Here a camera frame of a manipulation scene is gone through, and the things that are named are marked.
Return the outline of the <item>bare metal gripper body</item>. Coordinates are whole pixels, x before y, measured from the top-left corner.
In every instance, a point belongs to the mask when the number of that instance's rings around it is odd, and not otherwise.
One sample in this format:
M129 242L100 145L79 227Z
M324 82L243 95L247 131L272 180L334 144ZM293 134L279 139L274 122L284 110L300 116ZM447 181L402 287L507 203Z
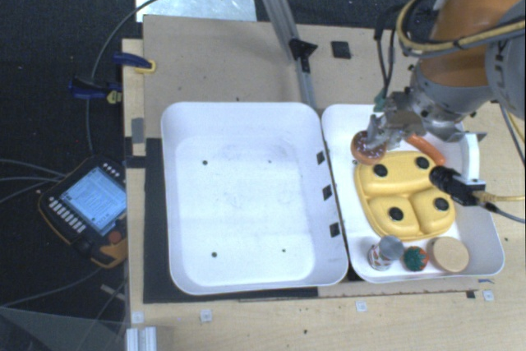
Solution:
M386 141L390 131L401 129L403 139L412 134L429 134L442 141L452 142L464 132L462 117L462 114L451 112L421 92L398 91L386 100L381 121Z

